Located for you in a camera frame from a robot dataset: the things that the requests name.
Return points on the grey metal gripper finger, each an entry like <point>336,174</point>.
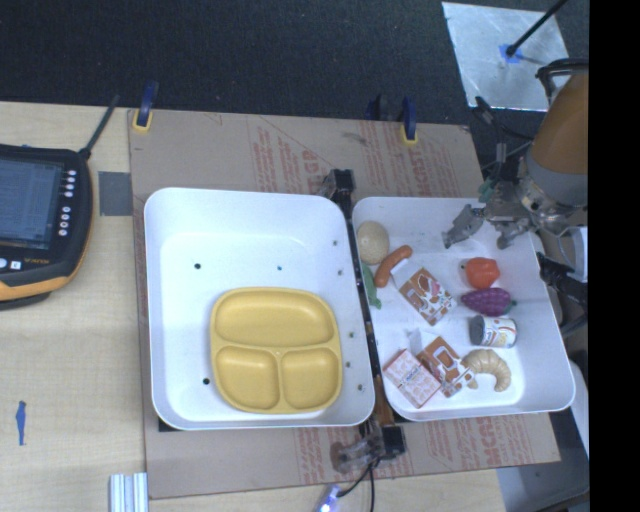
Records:
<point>462,226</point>
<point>511,233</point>

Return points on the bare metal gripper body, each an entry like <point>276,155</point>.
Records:
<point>515,205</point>

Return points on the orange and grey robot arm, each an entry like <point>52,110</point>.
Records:
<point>562,130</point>

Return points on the orange bell pepper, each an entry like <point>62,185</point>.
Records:
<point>480,273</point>

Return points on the purple grapes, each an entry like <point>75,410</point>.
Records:
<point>487,301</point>

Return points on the orange and white carton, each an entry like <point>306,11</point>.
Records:
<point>427,296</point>
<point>447,364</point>

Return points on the orange sausage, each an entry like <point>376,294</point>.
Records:
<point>391,266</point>

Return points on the beige egg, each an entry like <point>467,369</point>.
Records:
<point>373,242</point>

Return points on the white and orange can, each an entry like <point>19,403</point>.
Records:
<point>495,331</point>

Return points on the green pea pod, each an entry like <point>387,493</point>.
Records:
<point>371,290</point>

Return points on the white plastic tray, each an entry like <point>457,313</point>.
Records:
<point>250,240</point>
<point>530,360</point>

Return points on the beige croissant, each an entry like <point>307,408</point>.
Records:
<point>492,364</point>

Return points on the pink and white packet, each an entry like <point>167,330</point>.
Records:
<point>411,379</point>

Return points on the yellow divided plate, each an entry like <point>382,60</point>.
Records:
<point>275,350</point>

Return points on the brown cardboard board red print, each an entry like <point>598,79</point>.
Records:
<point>210,145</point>

